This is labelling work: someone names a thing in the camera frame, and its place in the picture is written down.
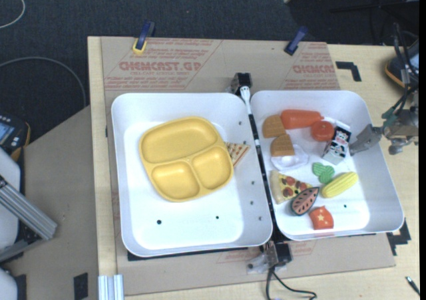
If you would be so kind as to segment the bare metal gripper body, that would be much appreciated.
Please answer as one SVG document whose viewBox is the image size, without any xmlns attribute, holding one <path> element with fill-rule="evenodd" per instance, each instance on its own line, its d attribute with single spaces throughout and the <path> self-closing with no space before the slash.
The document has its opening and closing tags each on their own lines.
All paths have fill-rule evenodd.
<svg viewBox="0 0 426 300">
<path fill-rule="evenodd" d="M 390 154 L 401 153 L 405 146 L 410 144 L 417 146 L 419 143 L 419 129 L 414 125 L 386 126 L 383 134 L 391 142 L 388 149 Z"/>
</svg>

